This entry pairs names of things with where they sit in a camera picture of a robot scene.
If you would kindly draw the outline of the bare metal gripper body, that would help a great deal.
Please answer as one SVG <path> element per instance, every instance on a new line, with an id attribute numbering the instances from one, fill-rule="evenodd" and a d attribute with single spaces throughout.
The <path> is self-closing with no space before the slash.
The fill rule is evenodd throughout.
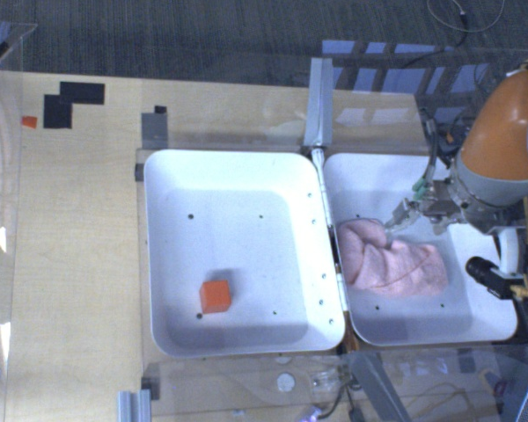
<path id="1" fill-rule="evenodd" d="M 450 196 L 445 180 L 420 179 L 413 186 L 413 198 L 408 203 L 415 215 L 429 221 L 435 236 L 442 235 L 450 225 L 466 223 L 460 207 Z"/>

